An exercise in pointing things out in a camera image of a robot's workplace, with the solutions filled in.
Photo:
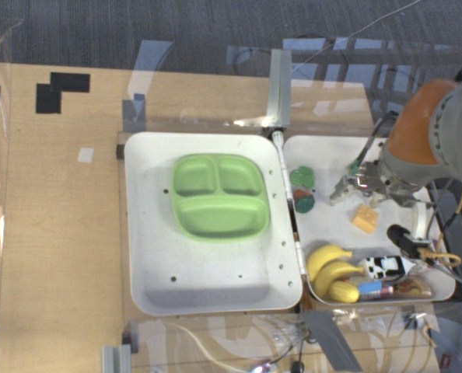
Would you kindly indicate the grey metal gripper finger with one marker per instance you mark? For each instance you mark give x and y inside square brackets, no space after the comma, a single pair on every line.
[378,200]
[341,192]

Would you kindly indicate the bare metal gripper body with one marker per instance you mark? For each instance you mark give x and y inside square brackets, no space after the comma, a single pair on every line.
[379,179]

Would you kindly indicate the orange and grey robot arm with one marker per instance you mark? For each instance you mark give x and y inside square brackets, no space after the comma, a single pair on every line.
[421,123]

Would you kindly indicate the yellow cheese wedge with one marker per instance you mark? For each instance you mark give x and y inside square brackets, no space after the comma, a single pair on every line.
[365,218]

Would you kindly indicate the white plastic tray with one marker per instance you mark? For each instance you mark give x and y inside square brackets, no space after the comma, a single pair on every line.
[200,270]
[332,224]

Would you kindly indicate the red and green toy fruit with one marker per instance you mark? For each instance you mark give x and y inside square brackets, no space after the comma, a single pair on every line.
[304,202]

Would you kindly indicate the green broccoli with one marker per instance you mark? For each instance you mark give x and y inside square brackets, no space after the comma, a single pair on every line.
[302,176]

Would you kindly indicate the yellow banana bunch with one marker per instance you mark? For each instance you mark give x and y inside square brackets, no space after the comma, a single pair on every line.
[324,262]

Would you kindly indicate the pink and blue tube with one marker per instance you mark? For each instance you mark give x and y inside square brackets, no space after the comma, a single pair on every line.
[373,290]

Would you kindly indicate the pizza slice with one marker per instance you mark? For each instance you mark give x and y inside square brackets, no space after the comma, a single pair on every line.
[411,289]

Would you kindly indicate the yellow oval toy food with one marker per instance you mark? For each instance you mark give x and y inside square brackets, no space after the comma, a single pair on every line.
[344,291]

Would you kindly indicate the green divided plate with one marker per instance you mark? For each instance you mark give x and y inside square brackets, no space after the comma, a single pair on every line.
[219,216]

